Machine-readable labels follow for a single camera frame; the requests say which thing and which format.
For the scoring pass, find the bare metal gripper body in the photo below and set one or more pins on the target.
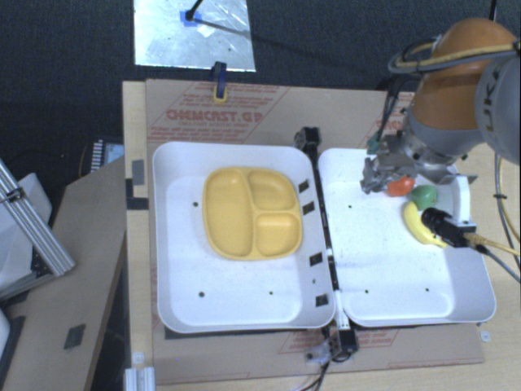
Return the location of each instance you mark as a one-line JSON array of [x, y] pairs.
[[401, 157]]

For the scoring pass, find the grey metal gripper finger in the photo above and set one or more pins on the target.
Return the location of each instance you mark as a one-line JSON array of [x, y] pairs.
[[384, 178], [368, 177]]

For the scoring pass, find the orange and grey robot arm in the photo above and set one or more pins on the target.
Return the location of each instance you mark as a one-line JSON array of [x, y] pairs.
[[447, 96]]

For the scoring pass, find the orange-red round toy fruit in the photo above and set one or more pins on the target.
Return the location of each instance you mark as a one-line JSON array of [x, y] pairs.
[[401, 187]]

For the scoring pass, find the green round toy fruit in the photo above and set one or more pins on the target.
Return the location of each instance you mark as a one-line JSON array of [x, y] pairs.
[[424, 196]]

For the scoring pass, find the yellow banana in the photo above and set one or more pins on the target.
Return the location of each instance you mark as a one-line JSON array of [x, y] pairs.
[[415, 224]]

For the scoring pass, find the thin black and white rod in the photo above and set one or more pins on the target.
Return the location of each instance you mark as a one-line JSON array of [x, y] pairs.
[[325, 226]]

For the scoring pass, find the white plastic tray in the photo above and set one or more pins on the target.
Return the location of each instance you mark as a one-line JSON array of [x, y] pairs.
[[244, 291], [386, 267]]

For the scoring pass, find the yellow divided plate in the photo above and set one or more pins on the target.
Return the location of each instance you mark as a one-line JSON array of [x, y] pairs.
[[228, 214]]

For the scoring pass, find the brown cardboard board red print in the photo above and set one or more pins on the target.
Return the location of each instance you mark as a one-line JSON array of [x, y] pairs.
[[228, 112]]

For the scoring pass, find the black cylinder on white bracket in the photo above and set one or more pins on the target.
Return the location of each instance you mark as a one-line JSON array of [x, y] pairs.
[[441, 226]]

